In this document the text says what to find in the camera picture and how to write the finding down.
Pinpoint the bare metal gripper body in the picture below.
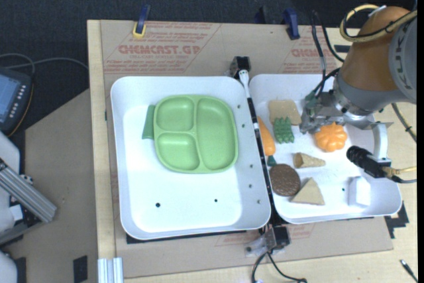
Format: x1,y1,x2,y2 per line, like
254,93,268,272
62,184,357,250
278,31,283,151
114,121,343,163
299,91,368,135

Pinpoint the orange pumpkin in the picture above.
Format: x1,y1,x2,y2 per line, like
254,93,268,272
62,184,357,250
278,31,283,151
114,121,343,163
314,122,348,153

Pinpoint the tan bread slice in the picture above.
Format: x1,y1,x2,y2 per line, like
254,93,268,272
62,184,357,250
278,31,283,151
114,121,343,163
268,99,303,127

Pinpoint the green studded block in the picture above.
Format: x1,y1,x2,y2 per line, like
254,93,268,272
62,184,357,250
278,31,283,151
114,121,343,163
272,116,295,144

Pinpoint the tan cone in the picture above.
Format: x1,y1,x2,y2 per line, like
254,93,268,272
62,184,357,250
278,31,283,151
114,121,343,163
291,152,327,169

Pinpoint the orange carrot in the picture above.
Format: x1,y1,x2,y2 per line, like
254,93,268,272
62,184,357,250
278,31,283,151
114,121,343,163
257,115,278,167

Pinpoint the white plastic tray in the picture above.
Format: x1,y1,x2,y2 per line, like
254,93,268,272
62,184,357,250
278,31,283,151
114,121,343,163
248,73,403,225
109,76,272,241

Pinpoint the thin black and white rod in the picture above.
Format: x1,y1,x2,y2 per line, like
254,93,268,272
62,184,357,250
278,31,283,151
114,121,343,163
238,70,274,227

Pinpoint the brown round biscuit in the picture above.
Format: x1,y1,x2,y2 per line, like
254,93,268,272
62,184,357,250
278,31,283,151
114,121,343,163
268,163,302,198

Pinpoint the tan triangular wedge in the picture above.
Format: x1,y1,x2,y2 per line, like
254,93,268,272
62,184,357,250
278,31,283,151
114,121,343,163
291,177,326,206

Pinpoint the white carton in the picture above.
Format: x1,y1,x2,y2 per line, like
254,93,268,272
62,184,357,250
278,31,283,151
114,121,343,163
347,175,372,207

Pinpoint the green divided plate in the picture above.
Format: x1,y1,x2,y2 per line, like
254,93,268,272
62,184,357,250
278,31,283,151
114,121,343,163
141,95,239,174

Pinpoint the brown cardboard board red print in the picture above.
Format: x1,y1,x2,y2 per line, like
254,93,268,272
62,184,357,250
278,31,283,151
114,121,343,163
99,19,395,279

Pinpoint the black pen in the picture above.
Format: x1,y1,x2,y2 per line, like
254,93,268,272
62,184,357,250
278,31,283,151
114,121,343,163
399,259,418,283

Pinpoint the black cylinder on white bracket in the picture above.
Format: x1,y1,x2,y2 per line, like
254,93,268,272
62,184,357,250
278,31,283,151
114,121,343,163
346,121,394,178

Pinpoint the black block with thin wires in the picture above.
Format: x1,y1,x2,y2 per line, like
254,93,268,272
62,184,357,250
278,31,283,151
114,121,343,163
229,56,251,78
244,225,292,258

